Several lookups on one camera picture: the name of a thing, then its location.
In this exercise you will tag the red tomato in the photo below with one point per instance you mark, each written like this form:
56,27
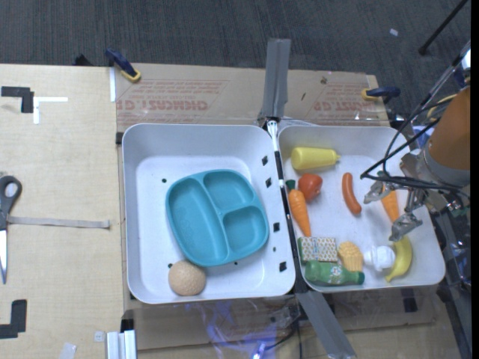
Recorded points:
310,186

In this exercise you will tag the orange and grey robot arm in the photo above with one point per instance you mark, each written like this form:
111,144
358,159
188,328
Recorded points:
451,133

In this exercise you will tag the white plastic tray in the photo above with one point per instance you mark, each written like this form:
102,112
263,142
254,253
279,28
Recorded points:
149,208
329,223

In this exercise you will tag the orange carrot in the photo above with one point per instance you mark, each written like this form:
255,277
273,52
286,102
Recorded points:
300,209
391,205

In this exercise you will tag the yellow banana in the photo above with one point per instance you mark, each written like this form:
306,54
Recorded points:
403,258

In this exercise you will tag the orange sausage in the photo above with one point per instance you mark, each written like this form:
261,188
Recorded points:
351,196

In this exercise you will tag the white toy bottle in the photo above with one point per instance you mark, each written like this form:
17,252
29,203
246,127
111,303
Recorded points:
379,257

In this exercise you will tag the blue divided plate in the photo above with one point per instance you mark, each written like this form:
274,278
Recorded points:
194,215

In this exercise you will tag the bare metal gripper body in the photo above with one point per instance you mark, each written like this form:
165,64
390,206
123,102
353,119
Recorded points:
414,168

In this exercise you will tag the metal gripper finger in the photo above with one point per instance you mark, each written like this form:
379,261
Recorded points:
405,223
376,193

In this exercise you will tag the yellow squeeze bottle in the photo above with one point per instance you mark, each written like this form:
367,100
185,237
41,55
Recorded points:
312,158

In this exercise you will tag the yellow popcorn cup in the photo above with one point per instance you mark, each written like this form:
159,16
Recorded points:
351,256

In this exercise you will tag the beige round bread roll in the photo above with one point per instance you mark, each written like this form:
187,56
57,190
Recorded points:
186,278

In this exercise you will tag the yellow and white patterned carton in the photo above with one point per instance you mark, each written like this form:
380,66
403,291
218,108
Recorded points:
318,249

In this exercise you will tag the green bottle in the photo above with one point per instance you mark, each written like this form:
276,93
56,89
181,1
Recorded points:
329,274

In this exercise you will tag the brown cardboard board red print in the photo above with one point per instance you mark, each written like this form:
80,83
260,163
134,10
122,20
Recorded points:
187,88

